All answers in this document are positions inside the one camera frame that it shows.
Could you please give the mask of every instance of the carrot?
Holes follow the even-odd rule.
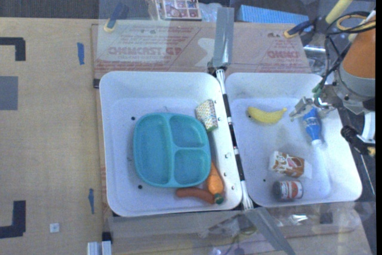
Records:
[[[206,201],[210,204],[215,203],[214,196],[204,189],[200,189],[198,187],[185,187],[185,188],[178,188],[175,191],[175,194],[179,198],[184,198],[187,196],[194,196],[196,198],[202,199],[203,201]]]
[[[224,184],[213,162],[211,162],[211,171],[207,177],[207,189],[214,195],[216,204],[221,204],[224,200],[221,195],[224,191]]]

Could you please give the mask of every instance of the gray square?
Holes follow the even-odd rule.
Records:
[[[0,110],[17,110],[18,76],[0,76]]]

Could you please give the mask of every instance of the toy carrot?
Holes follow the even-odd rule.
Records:
[[[213,162],[211,162],[211,171],[207,177],[207,189],[214,195],[216,204],[221,204],[224,200],[221,195],[224,191],[224,184]]]

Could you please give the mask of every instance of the small white square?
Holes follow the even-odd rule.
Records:
[[[58,233],[60,231],[60,224],[59,223],[50,223],[50,232],[51,233]]]

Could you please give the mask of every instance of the yellow banana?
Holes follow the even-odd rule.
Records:
[[[250,117],[254,120],[265,124],[275,124],[282,118],[282,115],[287,111],[287,109],[284,107],[275,112],[265,112],[261,109],[257,109],[256,107],[249,106],[247,111]]]

